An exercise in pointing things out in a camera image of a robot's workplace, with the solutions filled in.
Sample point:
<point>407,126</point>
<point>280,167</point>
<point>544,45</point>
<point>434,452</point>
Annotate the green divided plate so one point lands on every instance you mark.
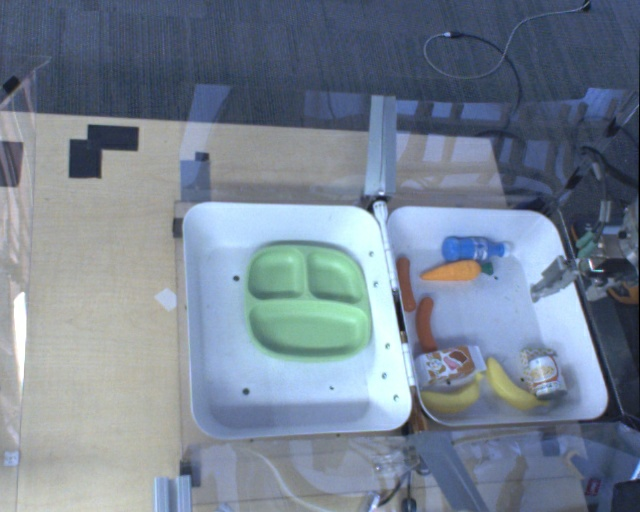
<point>307,327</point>

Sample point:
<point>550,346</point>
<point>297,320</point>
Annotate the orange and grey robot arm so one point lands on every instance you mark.
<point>629,298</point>

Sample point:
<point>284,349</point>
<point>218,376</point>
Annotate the blue plastic bottle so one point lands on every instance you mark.
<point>465,248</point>

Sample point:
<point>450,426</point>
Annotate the red sausage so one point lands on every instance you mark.
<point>405,282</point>
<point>426,325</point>

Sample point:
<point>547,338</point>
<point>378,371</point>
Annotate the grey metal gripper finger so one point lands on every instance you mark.
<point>546,289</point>
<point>556,267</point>

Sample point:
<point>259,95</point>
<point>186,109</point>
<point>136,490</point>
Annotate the brown and white carton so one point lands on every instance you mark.
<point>447,365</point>

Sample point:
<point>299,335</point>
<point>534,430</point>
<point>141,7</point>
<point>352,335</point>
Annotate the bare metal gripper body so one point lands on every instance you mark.
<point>612,272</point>

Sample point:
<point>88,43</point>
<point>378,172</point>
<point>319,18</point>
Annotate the white plastic tray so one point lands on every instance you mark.
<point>220,320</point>
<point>495,325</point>

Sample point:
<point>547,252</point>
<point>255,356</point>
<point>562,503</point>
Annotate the yellow banana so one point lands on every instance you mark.
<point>507,387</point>
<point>450,401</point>

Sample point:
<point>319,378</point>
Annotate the orange carrot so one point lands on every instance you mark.
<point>450,271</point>

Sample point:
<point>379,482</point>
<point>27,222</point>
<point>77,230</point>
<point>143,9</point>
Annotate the small printed can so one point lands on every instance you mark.
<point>542,372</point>

